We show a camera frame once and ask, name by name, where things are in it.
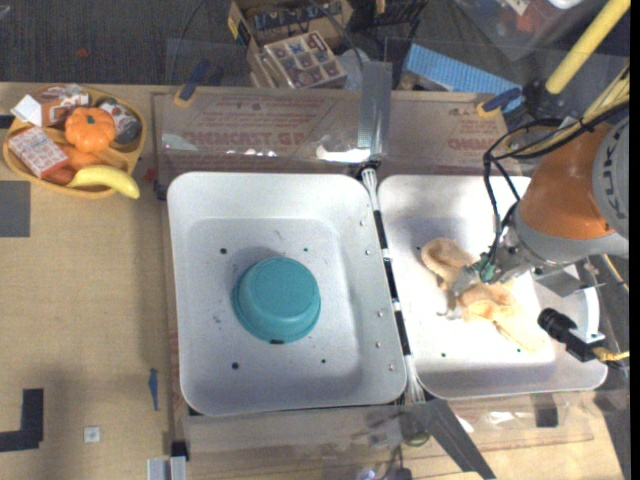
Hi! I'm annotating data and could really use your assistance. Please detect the white plastic tray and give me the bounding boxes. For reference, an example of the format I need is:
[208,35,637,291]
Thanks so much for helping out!
[376,173,609,401]
[165,170,409,417]

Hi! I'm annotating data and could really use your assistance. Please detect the orange pumpkin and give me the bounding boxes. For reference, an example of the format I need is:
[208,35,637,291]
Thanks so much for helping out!
[63,106,118,155]

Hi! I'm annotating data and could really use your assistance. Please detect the teal bowl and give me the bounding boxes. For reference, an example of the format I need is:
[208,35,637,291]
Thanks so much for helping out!
[230,255,323,346]

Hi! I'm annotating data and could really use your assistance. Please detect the small red and white can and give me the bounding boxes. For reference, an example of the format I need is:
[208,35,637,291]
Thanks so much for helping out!
[96,97,144,146]

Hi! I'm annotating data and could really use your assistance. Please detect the orange carrot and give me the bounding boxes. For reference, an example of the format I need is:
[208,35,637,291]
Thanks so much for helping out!
[45,144,107,186]

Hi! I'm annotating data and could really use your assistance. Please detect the yellow banana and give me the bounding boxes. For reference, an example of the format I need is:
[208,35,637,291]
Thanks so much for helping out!
[65,164,142,201]

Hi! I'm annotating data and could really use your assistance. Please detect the yellow divided plate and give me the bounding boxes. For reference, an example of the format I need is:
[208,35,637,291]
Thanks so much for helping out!
[1,83,148,200]

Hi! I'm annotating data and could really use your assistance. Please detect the small white box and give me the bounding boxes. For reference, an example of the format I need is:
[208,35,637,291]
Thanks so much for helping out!
[9,93,44,128]

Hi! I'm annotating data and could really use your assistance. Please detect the thin black and white rod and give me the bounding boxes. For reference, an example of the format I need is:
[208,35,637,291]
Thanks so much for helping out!
[359,166,427,405]

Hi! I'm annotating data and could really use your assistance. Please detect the pale yellow cloth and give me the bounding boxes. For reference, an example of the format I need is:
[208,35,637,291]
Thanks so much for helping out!
[420,237,552,355]

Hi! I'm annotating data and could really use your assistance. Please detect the black cylinder on white bracket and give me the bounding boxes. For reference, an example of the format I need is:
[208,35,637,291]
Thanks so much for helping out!
[536,284,609,364]

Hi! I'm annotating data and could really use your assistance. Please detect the red and white carton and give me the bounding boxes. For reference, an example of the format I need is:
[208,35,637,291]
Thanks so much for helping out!
[6,126,70,180]

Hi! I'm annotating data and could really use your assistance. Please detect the brown and white packet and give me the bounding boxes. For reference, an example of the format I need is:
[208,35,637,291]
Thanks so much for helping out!
[38,86,92,125]

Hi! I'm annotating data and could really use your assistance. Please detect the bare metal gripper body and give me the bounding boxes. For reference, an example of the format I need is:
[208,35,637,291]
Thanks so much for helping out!
[471,231,547,285]

